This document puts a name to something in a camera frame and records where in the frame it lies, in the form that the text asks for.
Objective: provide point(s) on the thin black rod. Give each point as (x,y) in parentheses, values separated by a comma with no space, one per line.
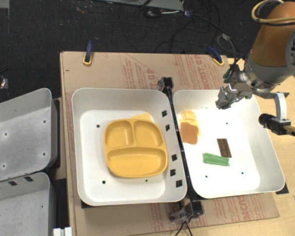
(181,141)

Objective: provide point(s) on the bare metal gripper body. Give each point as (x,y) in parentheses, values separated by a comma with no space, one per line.
(241,87)

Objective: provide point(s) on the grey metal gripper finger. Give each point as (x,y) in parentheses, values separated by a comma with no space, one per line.
(231,100)
(221,99)

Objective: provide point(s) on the green toy celery stick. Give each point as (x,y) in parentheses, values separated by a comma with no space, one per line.
(215,159)

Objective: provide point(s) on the brown chocolate bar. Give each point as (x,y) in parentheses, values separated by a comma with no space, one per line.
(224,147)

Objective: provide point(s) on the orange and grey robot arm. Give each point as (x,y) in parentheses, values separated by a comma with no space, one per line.
(270,45)

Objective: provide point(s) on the yellow cheese slice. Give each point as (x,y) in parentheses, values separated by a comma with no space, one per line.
(198,129)

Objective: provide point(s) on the white plastic tray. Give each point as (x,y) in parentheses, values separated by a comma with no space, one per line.
(248,144)
(19,205)
(19,131)
(88,156)

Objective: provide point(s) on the brown toy bread slice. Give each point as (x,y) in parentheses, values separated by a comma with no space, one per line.
(188,133)

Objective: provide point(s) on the black cylinder on white bracket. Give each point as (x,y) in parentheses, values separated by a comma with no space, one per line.
(280,107)

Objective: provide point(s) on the yellow divided plate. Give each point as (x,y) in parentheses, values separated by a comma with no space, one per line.
(135,151)

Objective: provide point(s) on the brown cardboard board red print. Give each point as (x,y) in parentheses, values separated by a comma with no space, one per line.
(118,70)

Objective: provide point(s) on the pale orange toy biscuit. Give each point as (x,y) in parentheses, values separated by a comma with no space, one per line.
(188,115)

